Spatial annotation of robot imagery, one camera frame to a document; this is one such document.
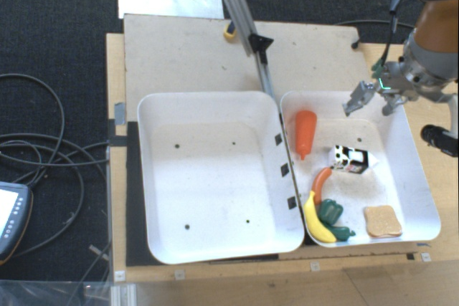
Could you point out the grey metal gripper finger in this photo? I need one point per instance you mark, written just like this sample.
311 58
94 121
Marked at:
393 104
358 96

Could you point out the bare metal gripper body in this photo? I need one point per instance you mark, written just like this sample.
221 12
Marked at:
417 84

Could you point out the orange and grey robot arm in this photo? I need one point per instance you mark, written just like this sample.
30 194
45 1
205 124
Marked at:
439 18

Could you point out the orange bottle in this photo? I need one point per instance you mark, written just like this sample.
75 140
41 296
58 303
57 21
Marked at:
305 130

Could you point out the black and white carton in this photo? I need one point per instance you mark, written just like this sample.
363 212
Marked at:
349 159

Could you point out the white plastic tray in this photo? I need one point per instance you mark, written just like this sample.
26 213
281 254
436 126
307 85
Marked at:
401 168
215 182

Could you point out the orange sausage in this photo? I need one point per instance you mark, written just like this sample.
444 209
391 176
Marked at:
320 182

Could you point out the thin black and white rod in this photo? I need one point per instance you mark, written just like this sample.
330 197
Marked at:
291 168

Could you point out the tan bread slice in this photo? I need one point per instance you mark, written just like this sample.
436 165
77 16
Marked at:
382 221

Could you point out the green bell pepper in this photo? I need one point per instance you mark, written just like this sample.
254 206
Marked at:
330 212

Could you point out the yellow banana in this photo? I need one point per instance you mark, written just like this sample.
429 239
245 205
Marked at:
316 224

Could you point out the green toy vegetable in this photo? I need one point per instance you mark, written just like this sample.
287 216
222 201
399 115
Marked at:
342 233

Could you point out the black cylinder on white bracket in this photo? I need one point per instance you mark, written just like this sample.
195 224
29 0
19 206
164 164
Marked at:
435 138

